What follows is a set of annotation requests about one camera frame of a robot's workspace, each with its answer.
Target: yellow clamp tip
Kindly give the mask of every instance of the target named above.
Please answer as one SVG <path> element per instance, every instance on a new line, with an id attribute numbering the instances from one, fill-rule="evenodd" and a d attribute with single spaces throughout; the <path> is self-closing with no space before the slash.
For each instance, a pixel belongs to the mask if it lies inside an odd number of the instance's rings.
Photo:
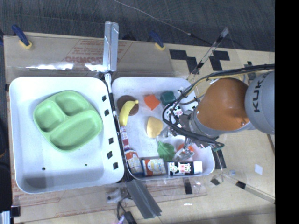
<path id="1" fill-rule="evenodd" d="M 30 49 L 32 47 L 32 42 L 31 41 L 28 41 L 29 42 L 29 45 L 26 46 L 21 40 L 19 40 L 19 43 L 21 44 L 21 46 L 25 49 Z"/>
<path id="2" fill-rule="evenodd" d="M 155 46 L 156 46 L 159 50 L 165 50 L 165 46 L 161 47 L 158 43 L 155 43 Z"/>

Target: green plate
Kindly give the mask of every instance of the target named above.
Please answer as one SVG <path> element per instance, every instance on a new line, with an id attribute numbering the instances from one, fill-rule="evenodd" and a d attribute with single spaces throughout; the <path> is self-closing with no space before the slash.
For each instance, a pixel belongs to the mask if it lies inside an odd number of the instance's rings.
<path id="1" fill-rule="evenodd" d="M 88 143 L 103 129 L 95 108 L 78 92 L 59 92 L 36 106 L 34 122 L 57 150 L 69 152 Z"/>

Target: yellow banana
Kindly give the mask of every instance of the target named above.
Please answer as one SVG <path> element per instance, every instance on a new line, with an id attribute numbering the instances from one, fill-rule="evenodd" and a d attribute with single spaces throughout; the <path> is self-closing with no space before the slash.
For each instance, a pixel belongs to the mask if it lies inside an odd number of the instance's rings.
<path id="1" fill-rule="evenodd" d="M 119 115 L 119 122 L 120 122 L 120 126 L 126 126 L 127 122 L 128 122 L 128 117 L 129 117 L 129 113 L 131 111 L 131 109 L 134 107 L 135 104 L 138 104 L 139 101 L 135 100 L 135 101 L 127 101 L 123 107 L 121 108 L 121 112 Z"/>

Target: thin wire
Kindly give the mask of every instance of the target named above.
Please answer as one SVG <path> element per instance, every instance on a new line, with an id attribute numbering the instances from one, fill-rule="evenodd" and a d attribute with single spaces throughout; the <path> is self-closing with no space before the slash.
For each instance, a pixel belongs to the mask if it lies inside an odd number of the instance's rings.
<path id="1" fill-rule="evenodd" d="M 140 12 L 140 13 L 143 13 L 143 14 L 149 16 L 150 18 L 156 20 L 156 21 L 159 21 L 159 22 L 161 22 L 161 23 L 163 23 L 163 24 L 165 24 L 165 25 L 168 25 L 168 26 L 170 26 L 170 27 L 172 27 L 172 28 L 174 28 L 174 29 L 176 29 L 176 30 L 179 30 L 179 31 L 181 31 L 181 32 L 183 32 L 183 33 L 185 33 L 185 34 L 187 34 L 188 36 L 192 36 L 191 33 L 188 33 L 188 32 L 186 32 L 186 31 L 184 31 L 184 30 L 182 30 L 182 29 L 179 29 L 179 28 L 177 28 L 177 27 L 175 27 L 175 26 L 173 26 L 173 25 L 171 25 L 171 24 L 169 24 L 169 23 L 167 23 L 167 22 L 164 22 L 164 21 L 162 21 L 162 20 L 160 20 L 160 19 L 158 19 L 158 18 L 156 18 L 156 17 L 150 15 L 149 13 L 147 13 L 147 12 L 145 12 L 145 11 L 142 11 L 142 10 L 136 8 L 136 7 L 130 6 L 130 5 L 125 4 L 125 3 L 122 3 L 122 2 L 120 2 L 120 1 L 118 1 L 118 0 L 112 0 L 112 1 L 114 1 L 114 2 L 116 2 L 116 3 L 119 3 L 119 4 L 123 5 L 123 6 L 129 7 L 129 8 L 131 8 L 131 9 L 134 9 L 134 10 Z"/>

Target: brown round object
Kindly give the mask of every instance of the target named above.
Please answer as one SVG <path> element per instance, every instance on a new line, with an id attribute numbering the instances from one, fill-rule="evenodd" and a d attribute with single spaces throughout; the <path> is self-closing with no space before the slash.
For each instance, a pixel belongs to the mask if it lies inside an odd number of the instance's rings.
<path id="1" fill-rule="evenodd" d="M 136 99 L 133 96 L 130 95 L 123 95 L 117 100 L 117 107 L 118 110 L 121 111 L 121 108 L 127 101 L 135 101 Z M 132 116 L 134 114 L 137 114 L 139 110 L 139 105 L 135 104 L 134 107 L 131 109 L 129 116 Z"/>

